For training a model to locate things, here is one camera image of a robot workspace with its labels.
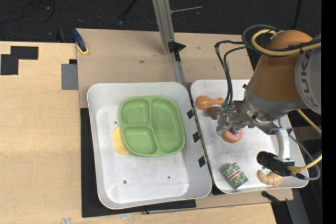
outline black mat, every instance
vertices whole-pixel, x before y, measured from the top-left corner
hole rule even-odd
[[[116,215],[130,212],[146,212],[154,210],[195,208],[195,200],[165,202],[161,204],[112,210],[105,207],[97,194],[95,160],[91,136],[90,116],[88,109],[80,110],[81,117],[81,189],[82,189],[82,217],[97,217]]]

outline green plate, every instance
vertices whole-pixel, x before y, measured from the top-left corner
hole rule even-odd
[[[185,143],[177,105],[164,97],[134,97],[120,106],[121,135],[126,148],[137,156],[165,156]]]

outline black clamp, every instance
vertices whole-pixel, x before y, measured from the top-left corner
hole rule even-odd
[[[175,59],[178,62],[181,62],[180,51],[183,50],[186,46],[174,41],[168,43],[169,52],[174,53]]]

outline white tray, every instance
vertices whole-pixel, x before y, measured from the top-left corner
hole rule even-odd
[[[244,98],[244,84],[248,84],[248,80],[233,80],[234,100],[242,100]],[[226,80],[197,80],[191,86],[191,95],[196,104],[197,97],[206,95],[213,99],[225,98],[227,93]],[[235,144],[225,142],[217,135],[217,121],[211,119],[206,111],[196,108],[196,115],[201,128],[205,151],[208,157],[208,164],[211,168],[212,178],[219,190],[224,193],[234,194],[247,191],[279,189],[279,188],[301,188],[308,181],[294,177],[284,177],[283,182],[278,186],[267,186],[261,183],[257,177],[257,171],[261,169],[261,165],[257,163],[256,157],[260,151],[271,152],[278,155],[278,141],[274,135],[267,135],[258,128],[243,129],[243,137]],[[281,119],[284,127],[290,127],[287,116]],[[301,155],[298,145],[290,139],[290,157],[295,160],[296,166],[303,166],[305,162]],[[228,164],[237,163],[248,181],[235,189],[222,173],[223,168]]]
[[[119,126],[119,107],[127,98],[155,95],[167,97],[178,106],[185,129],[183,149],[174,155],[139,157],[117,153],[112,133]],[[99,83],[87,94],[91,121],[97,189],[100,201],[108,208],[122,209],[168,201],[202,198],[209,194],[212,179],[205,164],[201,141],[188,91],[176,82]]]

